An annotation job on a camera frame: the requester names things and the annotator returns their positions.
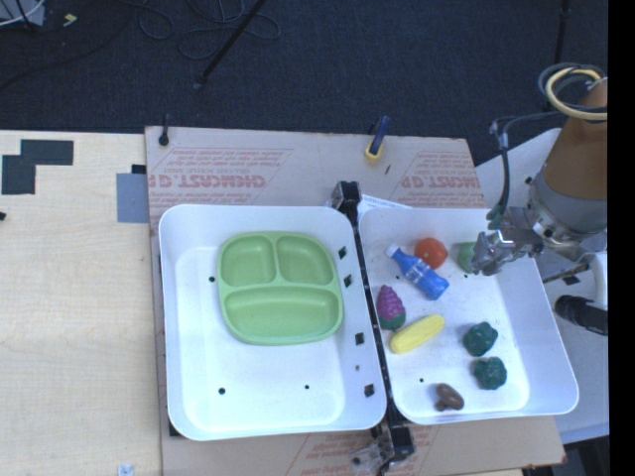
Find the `yellow cable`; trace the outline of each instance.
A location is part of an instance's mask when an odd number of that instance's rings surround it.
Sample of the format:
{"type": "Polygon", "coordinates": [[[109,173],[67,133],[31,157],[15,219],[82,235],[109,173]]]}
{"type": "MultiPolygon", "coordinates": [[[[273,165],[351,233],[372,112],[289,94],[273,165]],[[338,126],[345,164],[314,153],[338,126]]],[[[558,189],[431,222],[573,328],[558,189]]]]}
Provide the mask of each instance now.
{"type": "Polygon", "coordinates": [[[570,108],[567,105],[560,102],[560,100],[554,94],[553,86],[556,81],[558,81],[561,77],[563,77],[565,74],[568,74],[568,73],[585,74],[593,78],[595,81],[598,81],[601,79],[600,75],[597,72],[587,68],[568,67],[568,68],[563,68],[562,70],[559,70],[548,79],[547,84],[545,85],[545,94],[547,95],[547,98],[552,103],[552,105],[559,111],[562,111],[566,115],[572,116],[573,118],[581,118],[582,120],[590,120],[590,121],[607,120],[608,113],[587,113],[586,111],[579,111],[577,109],[570,108]]]}

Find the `brown mushroom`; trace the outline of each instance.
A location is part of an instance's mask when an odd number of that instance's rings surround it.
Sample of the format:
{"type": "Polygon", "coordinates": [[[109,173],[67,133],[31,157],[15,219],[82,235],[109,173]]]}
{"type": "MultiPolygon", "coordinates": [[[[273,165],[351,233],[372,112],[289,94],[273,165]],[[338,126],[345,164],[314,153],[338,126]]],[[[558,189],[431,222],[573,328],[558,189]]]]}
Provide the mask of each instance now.
{"type": "Polygon", "coordinates": [[[447,408],[460,410],[463,409],[465,405],[463,397],[449,384],[438,384],[437,394],[440,397],[439,401],[435,404],[437,411],[444,411],[447,408]]]}

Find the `bottle cap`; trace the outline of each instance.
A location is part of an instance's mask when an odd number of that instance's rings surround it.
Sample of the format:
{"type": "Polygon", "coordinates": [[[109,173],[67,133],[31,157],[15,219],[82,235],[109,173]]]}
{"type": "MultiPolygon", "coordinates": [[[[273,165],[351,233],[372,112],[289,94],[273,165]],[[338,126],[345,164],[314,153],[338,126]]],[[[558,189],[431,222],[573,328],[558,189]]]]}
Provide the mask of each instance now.
{"type": "Polygon", "coordinates": [[[397,245],[396,243],[391,243],[386,249],[386,256],[388,256],[389,258],[392,258],[393,254],[395,254],[395,252],[397,252],[398,250],[399,250],[399,245],[397,245]]]}

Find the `robotic arm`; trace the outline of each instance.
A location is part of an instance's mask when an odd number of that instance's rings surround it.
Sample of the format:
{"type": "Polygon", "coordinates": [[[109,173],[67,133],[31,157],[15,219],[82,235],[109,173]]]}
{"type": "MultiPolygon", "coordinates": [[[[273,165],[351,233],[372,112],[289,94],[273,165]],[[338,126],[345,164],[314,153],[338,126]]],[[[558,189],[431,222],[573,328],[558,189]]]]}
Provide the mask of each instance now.
{"type": "Polygon", "coordinates": [[[505,187],[501,201],[488,215],[493,232],[481,232],[474,245],[470,261],[474,274],[496,274],[505,263],[535,256],[546,248],[572,262],[587,264],[606,249],[607,82],[599,69],[589,65],[558,64],[541,74],[541,91],[569,118],[531,182],[526,207],[506,205],[506,129],[499,137],[505,187]],[[587,83],[581,103],[563,103],[559,91],[580,81],[587,83]]]}

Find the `yellow and blue tool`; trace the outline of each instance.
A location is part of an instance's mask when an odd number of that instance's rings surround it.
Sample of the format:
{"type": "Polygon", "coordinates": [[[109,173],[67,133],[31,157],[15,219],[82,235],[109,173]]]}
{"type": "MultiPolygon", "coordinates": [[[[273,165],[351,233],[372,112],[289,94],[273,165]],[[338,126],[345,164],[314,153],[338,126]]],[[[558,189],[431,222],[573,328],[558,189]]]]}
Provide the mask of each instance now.
{"type": "Polygon", "coordinates": [[[375,137],[368,142],[364,155],[369,161],[376,161],[381,157],[381,153],[384,150],[384,136],[388,131],[390,125],[390,118],[386,115],[377,120],[377,123],[373,126],[370,134],[375,134],[375,137]]]}

